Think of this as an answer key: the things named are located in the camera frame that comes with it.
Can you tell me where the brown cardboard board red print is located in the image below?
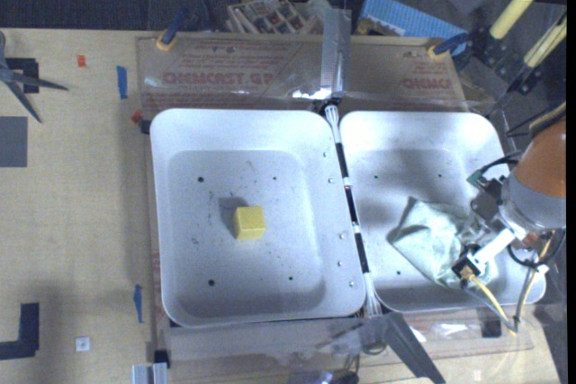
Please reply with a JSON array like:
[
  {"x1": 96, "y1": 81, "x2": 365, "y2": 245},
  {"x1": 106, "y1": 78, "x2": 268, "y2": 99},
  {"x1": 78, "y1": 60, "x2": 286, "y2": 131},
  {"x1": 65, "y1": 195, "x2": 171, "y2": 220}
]
[{"x1": 136, "y1": 31, "x2": 536, "y2": 371}]

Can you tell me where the black cylinder on white bracket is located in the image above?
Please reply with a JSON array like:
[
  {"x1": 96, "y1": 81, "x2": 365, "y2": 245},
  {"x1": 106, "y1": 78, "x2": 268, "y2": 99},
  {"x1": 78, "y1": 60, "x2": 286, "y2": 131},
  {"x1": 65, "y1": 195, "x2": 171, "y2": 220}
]
[{"x1": 451, "y1": 228, "x2": 517, "y2": 284}]

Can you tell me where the white plastic tray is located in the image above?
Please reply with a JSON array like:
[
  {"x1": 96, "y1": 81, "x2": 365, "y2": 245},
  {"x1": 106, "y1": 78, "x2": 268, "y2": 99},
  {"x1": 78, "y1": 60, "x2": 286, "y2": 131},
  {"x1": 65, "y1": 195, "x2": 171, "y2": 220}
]
[
  {"x1": 337, "y1": 110, "x2": 548, "y2": 314},
  {"x1": 148, "y1": 107, "x2": 367, "y2": 328}
]

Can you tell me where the pale green cloth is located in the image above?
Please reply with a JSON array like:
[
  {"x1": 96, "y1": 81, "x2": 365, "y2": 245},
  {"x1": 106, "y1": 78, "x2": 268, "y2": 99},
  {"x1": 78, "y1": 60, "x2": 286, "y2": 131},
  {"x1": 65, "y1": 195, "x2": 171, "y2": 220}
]
[{"x1": 387, "y1": 196, "x2": 497, "y2": 290}]

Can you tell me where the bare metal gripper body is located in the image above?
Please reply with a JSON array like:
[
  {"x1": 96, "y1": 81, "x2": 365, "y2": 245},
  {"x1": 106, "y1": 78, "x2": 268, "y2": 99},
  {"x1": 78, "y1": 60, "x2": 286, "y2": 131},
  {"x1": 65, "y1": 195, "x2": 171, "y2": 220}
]
[{"x1": 464, "y1": 179, "x2": 527, "y2": 246}]

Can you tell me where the yellow cube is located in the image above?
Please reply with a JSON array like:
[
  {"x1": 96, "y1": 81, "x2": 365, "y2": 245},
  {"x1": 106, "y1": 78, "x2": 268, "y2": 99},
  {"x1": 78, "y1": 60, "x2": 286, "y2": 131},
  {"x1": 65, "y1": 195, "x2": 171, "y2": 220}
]
[{"x1": 232, "y1": 205, "x2": 267, "y2": 241}]

